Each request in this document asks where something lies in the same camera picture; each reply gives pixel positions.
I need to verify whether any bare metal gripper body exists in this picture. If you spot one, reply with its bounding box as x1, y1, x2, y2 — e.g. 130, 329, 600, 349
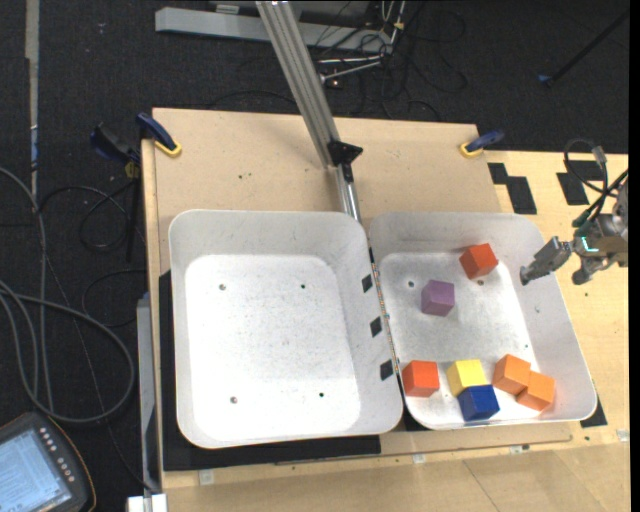
589, 179, 630, 268

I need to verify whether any red-orange cube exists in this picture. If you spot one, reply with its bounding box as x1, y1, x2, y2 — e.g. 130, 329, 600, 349
400, 359, 442, 399
458, 242, 500, 281

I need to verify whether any white plastic tray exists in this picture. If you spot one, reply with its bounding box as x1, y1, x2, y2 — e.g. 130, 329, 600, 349
167, 208, 405, 450
367, 210, 599, 432

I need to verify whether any purple cube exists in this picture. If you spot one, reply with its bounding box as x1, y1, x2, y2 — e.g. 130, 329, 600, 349
419, 278, 457, 318

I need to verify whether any orange cube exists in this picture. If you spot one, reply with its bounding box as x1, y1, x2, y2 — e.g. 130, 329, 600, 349
491, 353, 533, 397
515, 370, 557, 413

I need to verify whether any yellow cube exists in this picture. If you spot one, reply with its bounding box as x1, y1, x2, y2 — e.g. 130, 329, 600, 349
445, 358, 489, 398

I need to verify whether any blue cube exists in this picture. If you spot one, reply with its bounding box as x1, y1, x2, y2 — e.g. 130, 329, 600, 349
456, 384, 502, 423

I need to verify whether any pale brown flat board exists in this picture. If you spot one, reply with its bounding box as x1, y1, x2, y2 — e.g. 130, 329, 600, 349
151, 106, 574, 470

